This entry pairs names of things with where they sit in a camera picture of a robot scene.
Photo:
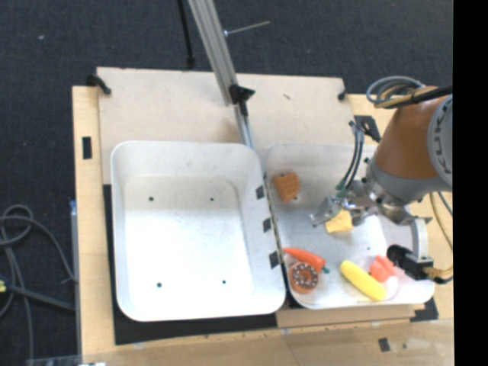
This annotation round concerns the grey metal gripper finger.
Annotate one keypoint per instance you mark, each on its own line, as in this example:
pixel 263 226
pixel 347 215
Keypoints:
pixel 359 217
pixel 327 210

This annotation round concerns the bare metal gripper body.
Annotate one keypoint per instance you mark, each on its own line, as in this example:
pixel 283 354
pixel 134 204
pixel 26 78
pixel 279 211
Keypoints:
pixel 366 198

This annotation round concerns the yellow toy cheese wedge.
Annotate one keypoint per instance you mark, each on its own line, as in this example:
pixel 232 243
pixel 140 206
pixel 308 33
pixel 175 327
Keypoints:
pixel 339 223

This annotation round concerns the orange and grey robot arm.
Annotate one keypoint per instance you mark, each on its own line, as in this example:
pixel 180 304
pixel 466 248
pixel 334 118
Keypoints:
pixel 408 139

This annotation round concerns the white plastic tray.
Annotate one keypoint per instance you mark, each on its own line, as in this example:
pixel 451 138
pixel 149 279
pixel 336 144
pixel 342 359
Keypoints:
pixel 335 166
pixel 183 242

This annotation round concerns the orange-brown toy biscuit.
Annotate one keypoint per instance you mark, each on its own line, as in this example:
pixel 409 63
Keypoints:
pixel 286 187

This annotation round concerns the orange carrot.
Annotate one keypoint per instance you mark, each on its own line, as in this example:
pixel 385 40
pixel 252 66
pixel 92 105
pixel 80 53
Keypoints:
pixel 307 257

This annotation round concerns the pink toy sausage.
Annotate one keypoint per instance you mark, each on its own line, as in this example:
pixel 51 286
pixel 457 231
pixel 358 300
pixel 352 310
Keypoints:
pixel 382 269

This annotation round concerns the yellow corn cob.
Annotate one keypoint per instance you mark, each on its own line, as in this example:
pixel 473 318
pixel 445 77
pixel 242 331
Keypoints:
pixel 362 280

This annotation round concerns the brown doughnut with sprinkles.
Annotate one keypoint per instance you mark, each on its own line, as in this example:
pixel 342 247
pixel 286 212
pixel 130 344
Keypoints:
pixel 303 278

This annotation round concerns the pale wood board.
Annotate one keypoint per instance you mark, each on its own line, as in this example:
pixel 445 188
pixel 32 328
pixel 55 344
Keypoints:
pixel 164 107

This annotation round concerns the black cylinder on white bracket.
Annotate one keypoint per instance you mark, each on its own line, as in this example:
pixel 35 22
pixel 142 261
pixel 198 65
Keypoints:
pixel 409 262

